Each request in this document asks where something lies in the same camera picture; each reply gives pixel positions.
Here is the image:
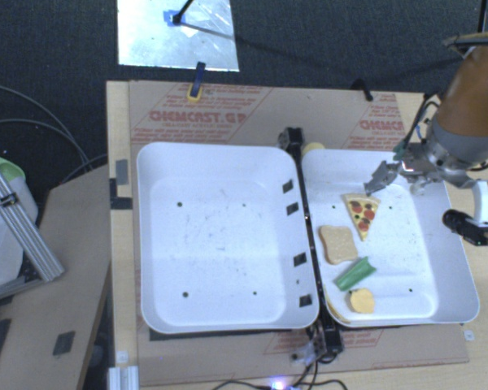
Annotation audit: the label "tan toy bread slice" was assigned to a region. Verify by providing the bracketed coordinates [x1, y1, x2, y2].
[317, 224, 359, 266]

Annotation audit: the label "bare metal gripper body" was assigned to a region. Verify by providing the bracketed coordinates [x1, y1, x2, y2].
[395, 141, 480, 189]

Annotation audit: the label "green toy pepper piece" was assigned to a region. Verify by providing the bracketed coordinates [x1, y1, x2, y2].
[333, 256, 377, 293]

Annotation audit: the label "brown cardboard board, red print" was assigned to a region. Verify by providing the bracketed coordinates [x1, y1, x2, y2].
[128, 80, 471, 388]

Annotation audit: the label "toy pizza slice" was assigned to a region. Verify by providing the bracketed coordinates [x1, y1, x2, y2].
[341, 193, 381, 243]

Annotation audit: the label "thin black rod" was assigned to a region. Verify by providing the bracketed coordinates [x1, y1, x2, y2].
[290, 144, 331, 333]

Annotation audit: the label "orange toy fruit piece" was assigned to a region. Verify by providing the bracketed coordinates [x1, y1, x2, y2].
[346, 287, 377, 314]

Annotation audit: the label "white plastic tray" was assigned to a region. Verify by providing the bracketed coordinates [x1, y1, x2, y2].
[136, 141, 321, 335]
[300, 148, 481, 327]

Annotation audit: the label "black cylinder on white bracket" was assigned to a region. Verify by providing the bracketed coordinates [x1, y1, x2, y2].
[442, 179, 488, 246]

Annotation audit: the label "black block with thin wires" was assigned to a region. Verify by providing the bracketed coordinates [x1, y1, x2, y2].
[307, 322, 345, 362]
[277, 126, 307, 150]

